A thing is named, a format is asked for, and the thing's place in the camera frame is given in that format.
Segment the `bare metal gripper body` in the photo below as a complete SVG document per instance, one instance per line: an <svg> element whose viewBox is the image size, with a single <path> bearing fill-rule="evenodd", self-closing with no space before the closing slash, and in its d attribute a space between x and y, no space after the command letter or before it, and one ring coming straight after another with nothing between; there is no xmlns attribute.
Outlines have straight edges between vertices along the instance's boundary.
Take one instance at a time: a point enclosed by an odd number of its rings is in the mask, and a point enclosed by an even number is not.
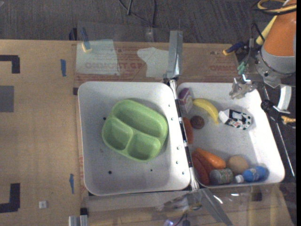
<svg viewBox="0 0 301 226"><path fill-rule="evenodd" d="M265 83L272 88L281 84L281 75L273 70L261 55L251 56L244 71L245 81L252 84Z"/></svg>

